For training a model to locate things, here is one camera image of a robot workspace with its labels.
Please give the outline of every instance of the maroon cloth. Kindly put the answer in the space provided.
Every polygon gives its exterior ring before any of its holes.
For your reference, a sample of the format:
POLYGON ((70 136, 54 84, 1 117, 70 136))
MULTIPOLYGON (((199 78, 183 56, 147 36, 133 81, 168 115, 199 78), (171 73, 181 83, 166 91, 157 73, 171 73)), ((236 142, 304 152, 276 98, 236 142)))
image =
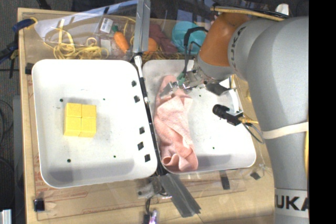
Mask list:
POLYGON ((163 52, 174 54, 177 52, 176 46, 170 39, 161 31, 161 27, 158 24, 149 24, 149 37, 153 38, 157 44, 161 47, 163 52))

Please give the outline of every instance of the orange toy carrot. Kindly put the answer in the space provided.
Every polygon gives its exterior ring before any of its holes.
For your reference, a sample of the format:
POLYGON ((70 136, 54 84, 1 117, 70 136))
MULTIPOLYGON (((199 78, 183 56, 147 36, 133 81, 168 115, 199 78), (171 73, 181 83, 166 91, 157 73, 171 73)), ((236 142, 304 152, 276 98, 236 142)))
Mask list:
POLYGON ((119 48, 126 53, 126 51, 130 48, 124 34, 122 32, 116 31, 114 33, 115 43, 119 46, 119 48))

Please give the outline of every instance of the white tray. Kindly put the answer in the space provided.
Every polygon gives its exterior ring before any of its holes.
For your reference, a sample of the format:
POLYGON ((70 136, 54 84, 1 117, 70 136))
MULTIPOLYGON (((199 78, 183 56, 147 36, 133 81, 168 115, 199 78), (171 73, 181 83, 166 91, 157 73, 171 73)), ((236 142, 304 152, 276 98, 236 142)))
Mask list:
POLYGON ((41 60, 34 65, 32 76, 40 169, 48 185, 100 184, 145 178, 155 172, 158 160, 138 73, 132 64, 119 60, 41 60), (93 138, 63 135, 67 102, 97 106, 93 138))
MULTIPOLYGON (((189 61, 191 70, 194 61, 189 61)), ((184 60, 151 60, 144 64, 143 76, 150 101, 152 115, 155 97, 166 75, 178 76, 184 68, 184 60)), ((222 104, 230 109, 238 109, 238 96, 234 90, 218 97, 205 89, 193 89, 193 98, 188 120, 190 134, 198 158, 197 172, 238 169, 251 166, 256 160, 256 151, 251 135, 242 124, 233 126, 221 120, 212 109, 222 104)))

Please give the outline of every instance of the yellow block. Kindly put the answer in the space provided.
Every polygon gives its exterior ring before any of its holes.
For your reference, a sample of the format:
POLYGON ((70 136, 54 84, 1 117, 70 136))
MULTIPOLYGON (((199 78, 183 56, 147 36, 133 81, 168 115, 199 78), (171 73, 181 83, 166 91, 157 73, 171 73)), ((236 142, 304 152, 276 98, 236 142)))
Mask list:
POLYGON ((81 131, 81 118, 64 117, 64 135, 78 136, 81 131))
POLYGON ((82 105, 82 118, 96 118, 96 106, 92 104, 83 104, 82 105))
POLYGON ((82 118, 79 137, 94 137, 97 132, 96 118, 82 118))
POLYGON ((82 117, 82 105, 67 103, 65 106, 65 117, 82 117))

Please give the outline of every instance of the pink towel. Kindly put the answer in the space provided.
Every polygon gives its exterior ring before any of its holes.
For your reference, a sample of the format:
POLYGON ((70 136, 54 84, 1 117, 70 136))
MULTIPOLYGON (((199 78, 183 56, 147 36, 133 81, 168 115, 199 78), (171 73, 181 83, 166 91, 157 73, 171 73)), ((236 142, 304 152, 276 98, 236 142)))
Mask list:
POLYGON ((162 163, 172 172, 197 170, 198 160, 190 137, 188 111, 192 98, 178 89, 172 96, 160 98, 163 88, 174 76, 166 76, 156 96, 154 126, 160 138, 162 163))

